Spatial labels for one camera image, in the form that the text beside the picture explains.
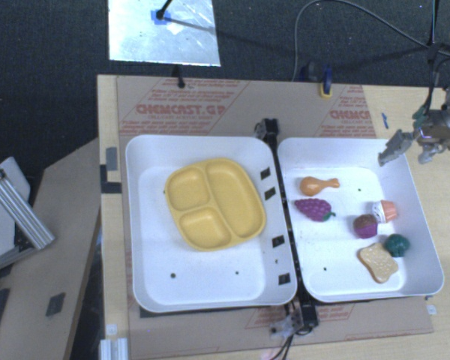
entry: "cardboard sheet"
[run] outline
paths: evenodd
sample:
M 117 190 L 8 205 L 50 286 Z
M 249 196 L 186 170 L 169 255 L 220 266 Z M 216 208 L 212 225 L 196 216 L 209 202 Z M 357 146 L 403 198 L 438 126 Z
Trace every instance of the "cardboard sheet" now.
M 98 140 L 45 170 L 34 211 L 56 240 L 0 278 L 0 360 L 70 358 L 100 226 Z
M 314 84 L 117 76 L 121 181 L 124 153 L 138 134 L 252 136 L 256 123 L 276 118 L 279 142 L 287 137 L 375 137 L 360 85 L 334 85 L 324 100 Z M 151 315 L 134 300 L 128 193 L 122 185 L 127 257 L 128 320 L 133 360 L 279 347 L 269 326 L 285 317 L 283 307 L 250 307 Z M 423 298 L 396 298 L 318 307 L 320 324 L 294 345 L 351 341 L 433 331 Z

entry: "green toy vegetable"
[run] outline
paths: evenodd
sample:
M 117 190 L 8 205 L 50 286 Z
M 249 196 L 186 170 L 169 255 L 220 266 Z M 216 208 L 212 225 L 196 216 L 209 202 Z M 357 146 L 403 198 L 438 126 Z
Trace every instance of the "green toy vegetable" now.
M 384 247 L 392 257 L 403 257 L 405 251 L 410 248 L 410 241 L 402 235 L 394 233 L 386 239 Z

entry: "wire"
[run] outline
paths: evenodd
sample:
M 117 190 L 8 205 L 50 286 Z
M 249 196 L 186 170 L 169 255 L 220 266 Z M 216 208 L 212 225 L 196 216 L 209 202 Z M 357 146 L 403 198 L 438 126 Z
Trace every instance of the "wire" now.
M 434 73 L 434 64 L 435 60 L 429 63 L 430 65 L 430 79 L 428 81 L 428 95 L 425 99 L 425 102 L 423 104 L 424 107 L 424 115 L 428 114 L 428 111 L 430 110 L 430 106 L 432 104 L 432 95 L 434 94 L 434 88 L 435 88 L 435 73 Z
M 298 335 L 298 336 L 307 336 L 309 333 L 311 333 L 312 332 L 312 328 L 309 328 L 309 329 L 306 329 L 306 328 L 302 328 L 302 329 L 300 329 L 299 331 L 297 331 L 296 333 L 295 333 L 295 335 Z
M 438 62 L 438 64 L 435 66 L 435 71 L 434 71 L 434 73 L 437 74 L 438 71 L 439 71 L 439 69 L 440 69 L 440 67 L 442 67 L 442 64 L 443 64 L 443 63 L 446 63 L 446 62 L 450 62 L 450 57 L 445 57 L 445 58 L 443 58 L 442 60 L 440 60 L 440 61 Z
M 280 350 L 277 352 L 275 356 L 273 356 L 270 360 L 277 360 L 278 357 L 282 354 L 282 352 L 285 350 L 285 353 L 283 354 L 282 360 L 285 360 L 287 357 L 287 353 L 290 349 L 290 346 L 292 345 L 293 335 L 286 338 L 285 343 L 280 348 Z
M 295 66 L 293 68 L 292 81 L 295 81 L 296 74 L 297 74 L 297 69 L 298 69 L 298 66 L 299 66 L 299 34 L 298 34 L 298 31 L 299 31 L 300 17 L 302 16 L 303 12 L 306 9 L 308 9 L 310 6 L 315 5 L 316 3 L 320 3 L 320 2 L 337 2 L 337 3 L 349 5 L 350 7 L 354 7 L 356 9 L 358 9 L 358 10 L 360 10 L 362 12 L 365 12 L 366 14 L 372 16 L 374 19 L 377 19 L 381 23 L 383 23 L 386 26 L 388 26 L 390 29 L 393 29 L 399 35 L 404 36 L 408 40 L 410 40 L 413 43 L 419 45 L 420 47 L 429 48 L 429 46 L 426 43 L 422 43 L 420 40 L 417 40 L 414 37 L 410 36 L 409 34 L 405 33 L 404 31 L 401 31 L 399 28 L 397 28 L 396 26 L 394 26 L 393 24 L 391 24 L 387 20 L 383 19 L 382 17 L 378 16 L 377 14 L 375 14 L 372 11 L 368 10 L 367 8 L 364 8 L 364 7 L 358 5 L 358 4 L 354 3 L 354 2 L 351 2 L 351 1 L 348 1 L 348 0 L 313 0 L 313 1 L 310 1 L 309 3 L 307 3 L 306 5 L 304 5 L 301 8 L 301 10 L 298 12 L 298 15 L 297 15 L 297 17 L 295 19 L 295 34 L 294 34 L 294 41 L 295 41 Z M 443 55 L 443 56 L 450 57 L 450 53 L 448 53 L 448 52 L 439 51 L 439 54 Z

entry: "white object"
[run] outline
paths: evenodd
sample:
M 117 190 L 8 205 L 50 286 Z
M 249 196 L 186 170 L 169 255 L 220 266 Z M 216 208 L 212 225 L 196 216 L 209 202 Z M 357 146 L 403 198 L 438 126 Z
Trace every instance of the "white object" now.
M 118 332 L 118 327 L 116 324 L 107 324 L 105 328 L 105 332 L 107 336 L 114 336 Z
M 404 155 L 380 166 L 381 139 L 285 139 L 278 148 L 301 273 L 308 292 L 322 302 L 432 295 L 443 285 L 443 271 Z M 305 176 L 338 178 L 340 188 L 316 195 L 331 204 L 336 217 L 325 223 L 307 219 L 293 202 L 303 198 L 299 182 Z M 378 226 L 378 235 L 361 239 L 353 220 L 369 213 L 371 203 L 393 201 L 399 216 Z M 388 235 L 410 241 L 399 270 L 377 283 L 357 253 Z
M 372 215 L 375 216 L 378 223 L 386 223 L 387 219 L 385 217 L 385 212 L 383 211 L 382 203 L 376 201 L 372 205 Z
M 25 176 L 18 167 L 13 157 L 9 157 L 0 167 L 6 172 L 7 177 L 13 183 L 15 189 L 24 198 L 28 199 L 30 194 L 30 185 Z M 15 236 L 15 221 L 0 204 L 0 256 L 13 249 Z
M 278 180 L 264 142 L 252 137 L 142 135 L 128 143 L 125 154 L 133 291 L 142 307 L 170 312 L 282 305 L 295 295 Z M 262 233 L 245 243 L 202 252 L 180 235 L 164 188 L 174 171 L 211 158 L 229 158 L 242 166 L 262 199 L 267 222 Z M 266 169 L 270 175 L 261 179 Z M 264 200 L 271 188 L 276 194 Z M 273 247 L 272 239 L 278 236 L 283 236 L 283 244 Z
M 117 340 L 101 340 L 100 360 L 128 360 L 127 339 L 122 337 Z
M 429 304 L 427 305 L 428 314 L 430 315 L 436 315 L 437 314 L 437 307 L 435 305 Z

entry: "yellow plate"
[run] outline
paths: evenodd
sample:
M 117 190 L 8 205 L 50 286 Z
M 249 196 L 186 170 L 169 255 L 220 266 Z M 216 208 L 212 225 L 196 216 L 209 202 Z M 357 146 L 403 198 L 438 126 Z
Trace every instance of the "yellow plate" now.
M 204 160 L 175 171 L 166 180 L 165 195 L 184 240 L 200 251 L 246 242 L 266 223 L 254 184 L 230 159 Z

